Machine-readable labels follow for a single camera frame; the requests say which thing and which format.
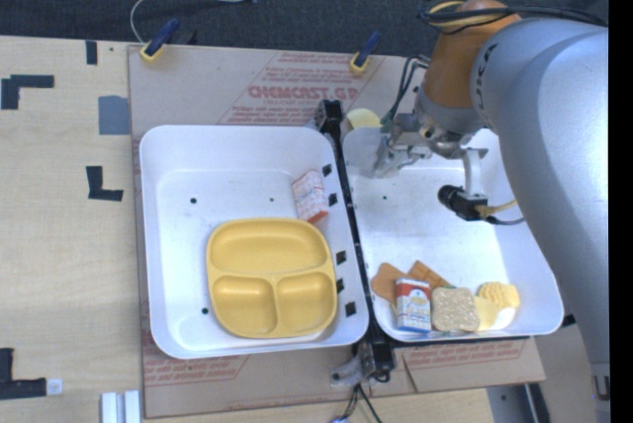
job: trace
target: yellow divided tray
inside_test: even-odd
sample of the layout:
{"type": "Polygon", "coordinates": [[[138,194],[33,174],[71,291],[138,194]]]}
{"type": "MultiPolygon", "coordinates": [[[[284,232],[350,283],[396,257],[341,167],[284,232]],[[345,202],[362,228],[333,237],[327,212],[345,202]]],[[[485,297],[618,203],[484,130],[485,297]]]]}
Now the yellow divided tray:
{"type": "Polygon", "coordinates": [[[294,218],[237,219],[207,244],[209,294],[217,320],[248,338],[321,331],[337,309],[329,247],[321,232],[294,218]]]}

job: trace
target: small carton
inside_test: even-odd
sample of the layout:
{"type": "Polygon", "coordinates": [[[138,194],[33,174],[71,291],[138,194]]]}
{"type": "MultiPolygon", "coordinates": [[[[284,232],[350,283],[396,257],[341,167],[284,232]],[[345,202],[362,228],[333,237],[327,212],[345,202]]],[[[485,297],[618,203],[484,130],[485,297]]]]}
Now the small carton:
{"type": "Polygon", "coordinates": [[[314,223],[327,215],[327,197],[317,170],[311,170],[295,181],[293,194],[299,219],[314,223]]]}
{"type": "Polygon", "coordinates": [[[431,289],[428,283],[400,278],[396,281],[396,322],[401,330],[431,330],[431,289]]]}

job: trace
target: yellow object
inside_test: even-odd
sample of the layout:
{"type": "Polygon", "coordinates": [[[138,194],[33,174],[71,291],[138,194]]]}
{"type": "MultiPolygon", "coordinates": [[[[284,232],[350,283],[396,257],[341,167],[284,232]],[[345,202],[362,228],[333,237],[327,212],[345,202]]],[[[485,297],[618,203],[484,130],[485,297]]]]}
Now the yellow object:
{"type": "Polygon", "coordinates": [[[142,58],[142,60],[148,63],[154,62],[156,59],[158,59],[162,55],[162,53],[165,52],[165,45],[162,45],[153,55],[149,55],[146,52],[148,47],[149,47],[149,43],[146,43],[139,51],[140,57],[142,58]]]}
{"type": "Polygon", "coordinates": [[[474,296],[475,312],[479,316],[479,328],[478,332],[490,329],[497,321],[498,307],[481,296],[474,296]]]}
{"type": "Polygon", "coordinates": [[[354,129],[358,127],[380,127],[380,118],[369,109],[354,109],[346,115],[354,129]]]}
{"type": "Polygon", "coordinates": [[[487,298],[498,308],[517,308],[521,305],[518,289],[515,285],[507,285],[497,281],[480,286],[477,296],[487,298]]]}
{"type": "Polygon", "coordinates": [[[307,221],[228,221],[207,244],[209,294],[219,323],[248,338],[321,331],[337,309],[327,241],[307,221]]]}
{"type": "Polygon", "coordinates": [[[365,61],[363,61],[363,64],[361,64],[360,66],[358,66],[354,62],[356,61],[356,58],[359,56],[359,54],[360,51],[356,52],[349,61],[349,69],[354,75],[362,75],[369,65],[369,58],[365,59],[365,61]]]}
{"type": "Polygon", "coordinates": [[[517,205],[516,200],[512,199],[507,204],[503,204],[502,206],[475,206],[475,210],[479,213],[481,217],[488,217],[489,215],[505,211],[511,207],[514,207],[515,205],[517,205]]]}

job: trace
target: black tape marking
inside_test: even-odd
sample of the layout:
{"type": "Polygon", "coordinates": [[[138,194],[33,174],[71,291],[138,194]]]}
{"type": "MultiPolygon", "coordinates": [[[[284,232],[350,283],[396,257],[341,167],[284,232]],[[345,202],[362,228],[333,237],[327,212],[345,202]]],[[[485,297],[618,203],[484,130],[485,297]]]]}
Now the black tape marking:
{"type": "Polygon", "coordinates": [[[17,111],[20,103],[21,87],[52,88],[55,79],[52,75],[11,75],[2,79],[0,91],[0,110],[17,111]]]}
{"type": "Polygon", "coordinates": [[[0,400],[46,396],[46,379],[14,380],[13,349],[0,349],[0,400]]]}
{"type": "Polygon", "coordinates": [[[121,96],[99,97],[99,134],[130,134],[130,106],[121,96]]]}
{"type": "Polygon", "coordinates": [[[89,199],[109,200],[111,202],[120,202],[123,199],[123,190],[103,189],[103,167],[87,166],[86,175],[88,176],[88,186],[90,188],[89,199]]]}
{"type": "Polygon", "coordinates": [[[55,85],[54,75],[11,75],[11,81],[19,87],[52,88],[55,85]]]}
{"type": "Polygon", "coordinates": [[[13,367],[13,349],[0,349],[0,382],[11,380],[11,369],[13,367]]]}
{"type": "Polygon", "coordinates": [[[20,101],[20,88],[9,79],[2,79],[0,108],[3,111],[17,111],[20,101]]]}
{"type": "Polygon", "coordinates": [[[97,43],[92,40],[86,41],[86,64],[97,65],[97,43]]]}

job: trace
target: blue clamp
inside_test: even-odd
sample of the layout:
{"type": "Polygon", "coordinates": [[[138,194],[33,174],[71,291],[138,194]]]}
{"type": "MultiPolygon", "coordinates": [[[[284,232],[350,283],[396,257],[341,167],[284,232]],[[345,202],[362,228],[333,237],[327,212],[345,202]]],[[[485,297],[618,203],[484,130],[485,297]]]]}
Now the blue clamp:
{"type": "Polygon", "coordinates": [[[165,44],[171,41],[178,28],[180,28],[178,19],[167,21],[167,24],[160,29],[156,36],[142,47],[140,57],[147,62],[153,62],[158,59],[165,50],[165,44]]]}
{"type": "Polygon", "coordinates": [[[367,40],[361,49],[356,52],[351,60],[349,61],[349,69],[355,75],[362,75],[369,64],[369,54],[371,54],[372,50],[376,48],[378,45],[378,40],[380,39],[380,33],[376,30],[372,33],[372,36],[367,40]]]}

